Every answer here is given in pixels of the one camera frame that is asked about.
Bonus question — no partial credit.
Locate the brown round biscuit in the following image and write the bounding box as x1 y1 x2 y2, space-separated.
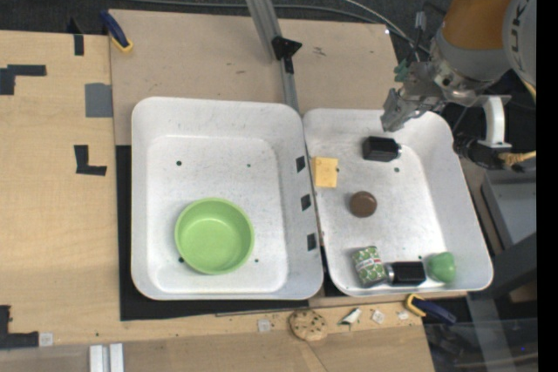
348 190 379 220

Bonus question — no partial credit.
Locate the white and green wrapper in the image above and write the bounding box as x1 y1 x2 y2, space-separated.
337 307 364 327

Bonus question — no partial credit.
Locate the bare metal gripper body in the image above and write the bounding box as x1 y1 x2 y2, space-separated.
399 56 496 110

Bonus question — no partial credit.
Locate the black cylinder on white bracket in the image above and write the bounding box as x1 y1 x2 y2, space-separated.
452 95 514 172

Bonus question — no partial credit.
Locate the green and white can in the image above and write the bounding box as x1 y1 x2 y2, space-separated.
350 245 390 289

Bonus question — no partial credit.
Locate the pale wood board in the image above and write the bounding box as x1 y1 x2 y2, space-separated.
107 8 470 345

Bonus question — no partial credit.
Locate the green pear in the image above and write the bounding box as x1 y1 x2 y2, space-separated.
424 251 458 284

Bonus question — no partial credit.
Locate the white plastic tray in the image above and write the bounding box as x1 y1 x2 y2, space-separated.
301 107 495 298
130 96 325 302

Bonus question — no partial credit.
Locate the tan chocolate chip biscuit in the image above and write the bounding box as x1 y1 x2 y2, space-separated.
288 308 329 342

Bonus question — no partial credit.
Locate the green bowl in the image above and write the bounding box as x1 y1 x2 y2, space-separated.
174 196 256 276

